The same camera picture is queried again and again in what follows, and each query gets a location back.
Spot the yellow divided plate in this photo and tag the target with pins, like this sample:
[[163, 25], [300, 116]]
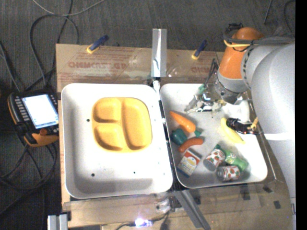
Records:
[[134, 123]]

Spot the strawberry print can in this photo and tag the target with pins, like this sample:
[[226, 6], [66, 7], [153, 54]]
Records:
[[214, 159], [228, 173]]

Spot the black cylinder on white bracket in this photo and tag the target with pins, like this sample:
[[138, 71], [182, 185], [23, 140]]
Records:
[[239, 125]]

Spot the orange carrot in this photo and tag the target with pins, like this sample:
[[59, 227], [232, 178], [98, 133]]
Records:
[[183, 121]]

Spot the brown cardboard board red print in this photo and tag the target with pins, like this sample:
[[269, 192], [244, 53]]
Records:
[[100, 66]]

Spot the orange sausage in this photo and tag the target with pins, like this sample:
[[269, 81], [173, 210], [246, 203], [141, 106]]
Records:
[[190, 143]]

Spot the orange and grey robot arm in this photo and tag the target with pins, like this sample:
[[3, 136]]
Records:
[[271, 80]]

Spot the yellow banana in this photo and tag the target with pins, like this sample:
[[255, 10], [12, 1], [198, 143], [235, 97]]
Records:
[[230, 132]]

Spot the green bottle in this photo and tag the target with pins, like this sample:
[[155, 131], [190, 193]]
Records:
[[236, 160]]

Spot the white plastic tray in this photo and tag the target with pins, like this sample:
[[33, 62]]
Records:
[[76, 138], [211, 138]]

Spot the red and white carton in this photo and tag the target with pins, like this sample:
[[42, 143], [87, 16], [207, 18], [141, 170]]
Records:
[[189, 163]]

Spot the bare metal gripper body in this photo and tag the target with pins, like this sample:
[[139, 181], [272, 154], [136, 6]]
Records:
[[217, 95]]

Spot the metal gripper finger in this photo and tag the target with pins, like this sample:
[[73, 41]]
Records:
[[191, 105], [204, 107]]

